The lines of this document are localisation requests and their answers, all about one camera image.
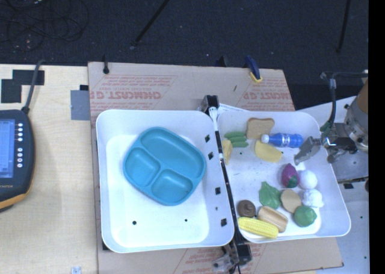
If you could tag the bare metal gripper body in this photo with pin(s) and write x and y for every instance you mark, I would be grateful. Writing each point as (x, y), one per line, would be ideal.
(358, 131)

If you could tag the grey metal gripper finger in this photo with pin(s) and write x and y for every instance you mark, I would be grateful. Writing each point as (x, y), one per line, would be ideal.
(309, 150)

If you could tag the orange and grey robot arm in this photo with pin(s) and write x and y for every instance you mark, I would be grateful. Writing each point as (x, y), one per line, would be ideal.
(361, 105)

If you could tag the blue bottle with white cap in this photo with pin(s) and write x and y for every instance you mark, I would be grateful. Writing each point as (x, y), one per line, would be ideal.
(285, 140)

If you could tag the white round ball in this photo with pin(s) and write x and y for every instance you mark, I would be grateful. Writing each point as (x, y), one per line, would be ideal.
(307, 179)

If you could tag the purple eggplant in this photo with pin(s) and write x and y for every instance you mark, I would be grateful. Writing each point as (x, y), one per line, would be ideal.
(288, 175)

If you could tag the white cauliflower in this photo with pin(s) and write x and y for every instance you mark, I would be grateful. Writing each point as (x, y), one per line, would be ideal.
(312, 198)

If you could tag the tan oval biscuit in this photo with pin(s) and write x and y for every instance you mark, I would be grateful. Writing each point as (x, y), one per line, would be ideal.
(290, 200)

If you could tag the tan bread slice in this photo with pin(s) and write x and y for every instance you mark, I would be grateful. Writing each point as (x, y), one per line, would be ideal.
(259, 127)

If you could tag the white plastic tray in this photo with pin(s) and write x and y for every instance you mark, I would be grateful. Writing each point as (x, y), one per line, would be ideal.
(255, 176)
(168, 230)

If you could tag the green lettuce leaf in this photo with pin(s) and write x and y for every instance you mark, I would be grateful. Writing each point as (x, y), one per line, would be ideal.
(269, 196)

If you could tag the green round ball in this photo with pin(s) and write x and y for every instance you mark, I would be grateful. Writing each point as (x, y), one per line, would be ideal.
(305, 216)

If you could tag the green pea pods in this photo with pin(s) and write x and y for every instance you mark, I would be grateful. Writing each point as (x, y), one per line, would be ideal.
(237, 139)

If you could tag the tan hot dog bun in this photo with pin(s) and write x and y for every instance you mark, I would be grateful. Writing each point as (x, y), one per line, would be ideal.
(273, 218)

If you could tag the yellow cheese wedge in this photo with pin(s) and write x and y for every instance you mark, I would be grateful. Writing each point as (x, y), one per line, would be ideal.
(227, 150)

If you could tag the brown chocolate swirl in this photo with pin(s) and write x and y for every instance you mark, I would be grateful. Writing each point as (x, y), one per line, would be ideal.
(246, 209)

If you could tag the white paper label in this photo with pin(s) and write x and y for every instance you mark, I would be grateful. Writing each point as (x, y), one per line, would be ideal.
(233, 108)

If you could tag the thin black and white rod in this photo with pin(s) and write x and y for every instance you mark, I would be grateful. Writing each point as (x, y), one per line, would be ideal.
(223, 164)

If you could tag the yellow corn cob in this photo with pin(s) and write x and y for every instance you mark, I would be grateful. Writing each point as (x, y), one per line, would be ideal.
(258, 227)

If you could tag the brown cardboard board, red print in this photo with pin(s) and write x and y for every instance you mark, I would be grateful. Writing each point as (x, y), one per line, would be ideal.
(186, 89)

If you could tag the blue divided plate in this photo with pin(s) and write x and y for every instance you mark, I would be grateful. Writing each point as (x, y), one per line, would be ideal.
(164, 166)

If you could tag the black cylinder on white bracket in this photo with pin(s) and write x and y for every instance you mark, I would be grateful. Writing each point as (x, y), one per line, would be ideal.
(346, 144)

